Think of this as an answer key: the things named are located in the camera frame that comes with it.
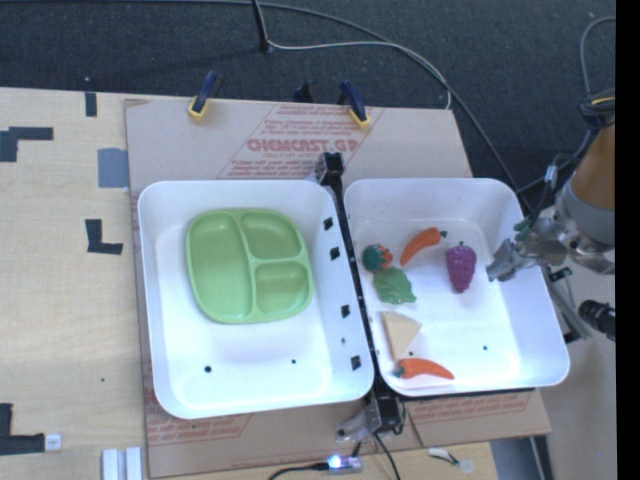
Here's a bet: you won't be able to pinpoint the brown cardboard board red print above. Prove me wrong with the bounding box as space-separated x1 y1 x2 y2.
123 98 553 480

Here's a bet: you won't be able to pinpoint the pale yellow cheese wedge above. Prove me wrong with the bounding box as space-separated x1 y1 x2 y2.
380 310 423 361

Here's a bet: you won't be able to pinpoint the orange carrot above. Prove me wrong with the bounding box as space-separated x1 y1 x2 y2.
392 357 456 382
399 226 448 268

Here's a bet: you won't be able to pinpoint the orange tomato with green top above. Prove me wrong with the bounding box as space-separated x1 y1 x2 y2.
361 243 395 274

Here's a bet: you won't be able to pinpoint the thin black rod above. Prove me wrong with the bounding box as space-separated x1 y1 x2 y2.
329 180 396 417

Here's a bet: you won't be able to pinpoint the black cylinder on white bracket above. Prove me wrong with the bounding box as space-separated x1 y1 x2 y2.
548 266 617 343

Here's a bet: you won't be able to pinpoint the green divided plate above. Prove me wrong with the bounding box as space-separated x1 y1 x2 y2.
185 208 315 326

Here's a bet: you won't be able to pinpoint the white plastic tray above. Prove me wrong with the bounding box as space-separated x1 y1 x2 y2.
343 177 572 399
137 179 376 421

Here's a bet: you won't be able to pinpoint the black block with thin wires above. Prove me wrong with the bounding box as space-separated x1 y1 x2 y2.
318 151 347 187
373 392 407 435

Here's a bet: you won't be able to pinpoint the green lettuce leaf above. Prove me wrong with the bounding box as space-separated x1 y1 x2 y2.
372 266 418 306

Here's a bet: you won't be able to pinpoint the purple grapes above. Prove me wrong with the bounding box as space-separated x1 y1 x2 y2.
444 240 478 295

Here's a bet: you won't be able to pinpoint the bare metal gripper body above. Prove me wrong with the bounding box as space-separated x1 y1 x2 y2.
514 213 617 275

